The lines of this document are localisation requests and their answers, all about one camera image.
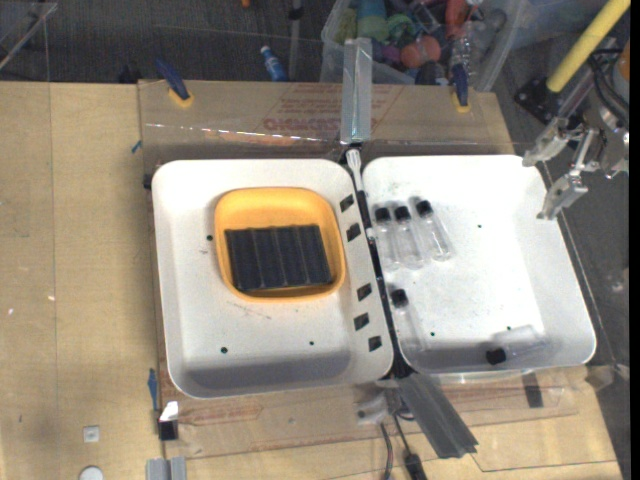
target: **plastic storage box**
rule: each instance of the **plastic storage box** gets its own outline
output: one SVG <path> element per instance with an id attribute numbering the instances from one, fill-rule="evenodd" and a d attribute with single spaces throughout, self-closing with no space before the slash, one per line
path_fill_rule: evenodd
<path id="1" fill-rule="evenodd" d="M 342 80 L 344 47 L 334 40 L 340 18 L 352 0 L 336 0 L 323 30 L 323 61 L 320 81 Z M 559 35 L 581 31 L 607 0 L 483 0 L 486 11 L 502 9 L 508 21 L 476 69 L 474 88 L 490 91 L 509 52 Z M 414 79 L 390 66 L 374 63 L 373 82 L 379 84 L 413 84 Z"/>

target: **dark gray floor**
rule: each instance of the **dark gray floor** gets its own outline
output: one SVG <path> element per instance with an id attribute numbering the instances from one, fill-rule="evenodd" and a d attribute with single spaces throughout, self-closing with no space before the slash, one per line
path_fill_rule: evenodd
<path id="1" fill-rule="evenodd" d="M 0 2 L 35 0 L 0 0 Z M 269 80 L 259 49 L 269 44 L 283 61 L 289 51 L 291 0 L 51 0 L 59 3 L 48 26 L 50 79 L 116 82 L 125 64 L 156 78 L 153 61 L 163 57 L 183 77 L 205 80 Z M 322 62 L 320 32 L 335 0 L 304 0 L 298 79 L 317 81 Z M 616 28 L 628 34 L 626 21 Z M 512 95 L 534 75 L 548 74 L 572 44 L 565 37 L 514 51 L 494 87 L 512 138 L 522 153 L 542 126 L 514 105 Z M 34 40 L 10 69 L 16 78 L 43 80 L 44 43 Z M 566 172 L 570 151 L 549 162 L 549 180 Z M 593 365 L 610 365 L 613 383 L 598 396 L 625 478 L 631 477 L 629 291 L 619 290 L 629 266 L 629 180 L 585 175 L 590 189 L 561 221 L 598 335 Z"/>

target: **yellow pole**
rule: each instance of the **yellow pole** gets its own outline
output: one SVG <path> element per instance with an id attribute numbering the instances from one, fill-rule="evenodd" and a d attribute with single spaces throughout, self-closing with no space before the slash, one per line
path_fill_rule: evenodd
<path id="1" fill-rule="evenodd" d="M 567 82 L 571 80 L 571 77 L 580 69 L 587 57 L 596 49 L 630 5 L 631 0 L 609 0 L 605 4 L 553 75 L 547 80 L 547 88 L 551 92 L 558 93 L 564 89 Z"/>

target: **wooden surface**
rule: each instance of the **wooden surface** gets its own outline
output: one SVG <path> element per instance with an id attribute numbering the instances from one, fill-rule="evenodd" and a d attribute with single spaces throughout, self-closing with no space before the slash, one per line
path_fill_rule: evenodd
<path id="1" fill-rule="evenodd" d="M 490 127 L 504 128 L 495 98 L 484 105 Z M 139 126 L 132 86 L 0 84 L 2 480 L 73 479 L 90 464 L 109 480 L 143 479 L 161 454 L 146 385 L 158 350 L 142 155 L 131 152 Z M 411 445 L 430 479 L 618 479 L 583 378 L 567 373 L 573 403 L 561 417 L 474 426 L 473 456 L 437 460 L 417 433 Z M 97 443 L 83 442 L 90 425 Z M 194 459 L 188 473 L 377 479 L 384 455 L 376 437 Z"/>

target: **blue bottle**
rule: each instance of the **blue bottle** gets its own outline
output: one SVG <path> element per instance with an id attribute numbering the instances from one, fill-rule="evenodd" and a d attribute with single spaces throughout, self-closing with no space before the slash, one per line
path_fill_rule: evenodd
<path id="1" fill-rule="evenodd" d="M 284 67 L 280 64 L 278 57 L 273 54 L 271 48 L 263 46 L 260 49 L 260 53 L 264 57 L 264 65 L 267 68 L 269 75 L 271 75 L 271 80 L 274 82 L 288 82 L 289 77 L 287 77 Z"/>

